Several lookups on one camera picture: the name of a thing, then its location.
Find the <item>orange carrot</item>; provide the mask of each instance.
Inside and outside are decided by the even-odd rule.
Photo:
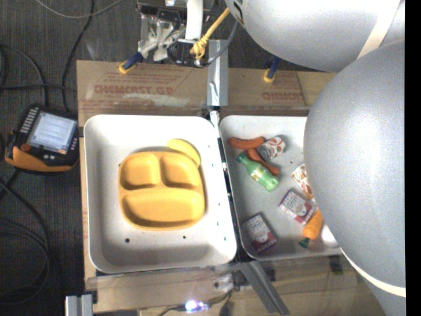
[[[308,223],[304,226],[303,236],[305,237],[299,243],[304,248],[307,248],[309,241],[314,240],[320,234],[323,225],[323,216],[318,209],[316,213],[311,217]]]

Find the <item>yellow cable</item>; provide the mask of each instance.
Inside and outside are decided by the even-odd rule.
[[[201,39],[198,40],[190,49],[190,53],[195,54],[197,60],[203,57],[203,55],[205,54],[206,46],[208,44],[210,36],[218,28],[218,26],[222,23],[222,21],[224,21],[224,19],[229,15],[229,13],[230,13],[230,10],[226,8],[225,11],[212,24],[212,26],[209,27],[206,34],[203,35]]]

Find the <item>cardboard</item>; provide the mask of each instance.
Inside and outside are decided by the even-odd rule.
[[[118,66],[77,62],[80,126],[98,114],[195,115],[207,108],[207,68],[141,63],[122,74]],[[263,69],[229,68],[228,108],[307,106],[298,72],[279,70],[272,83],[263,76]]]
[[[313,105],[318,94],[335,75],[336,73],[334,72],[297,71],[298,83],[303,93],[305,104],[308,106]]]

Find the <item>gray carpet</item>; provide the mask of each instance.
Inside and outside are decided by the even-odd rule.
[[[89,0],[42,0],[52,9],[69,15],[89,14]],[[117,0],[95,0],[98,11]],[[76,89],[76,59],[125,61],[137,50],[140,15],[135,1],[127,0],[91,18],[74,52],[64,83]],[[214,14],[225,8],[220,1]],[[0,51],[3,54],[4,86],[39,84],[35,68],[16,50],[23,51],[36,62],[48,84],[61,84],[66,62],[87,19],[69,19],[53,14],[34,0],[0,0]],[[212,38],[228,38],[234,19],[228,19]],[[261,49],[239,27],[229,49],[229,66],[263,68],[271,55]],[[282,70],[309,70],[281,61]],[[47,88],[49,105],[63,108],[60,90]],[[66,104],[77,112],[77,95],[65,93]],[[4,142],[19,115],[27,106],[43,102],[43,90],[0,90],[0,135]],[[13,168],[0,161],[0,181],[5,182]],[[45,221],[49,244],[55,259],[44,289],[28,303],[0,305],[0,315],[62,315],[64,296],[82,294],[83,253],[80,195],[80,167],[56,176],[18,173],[9,188],[26,204],[30,204]],[[28,206],[1,190],[0,218],[17,221],[41,233]],[[33,240],[17,235],[0,234],[0,294],[31,284],[44,265],[42,248]]]

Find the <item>led light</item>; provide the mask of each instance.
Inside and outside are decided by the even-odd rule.
[[[209,304],[203,302],[196,302],[195,300],[187,301],[185,307],[188,313],[209,310]]]

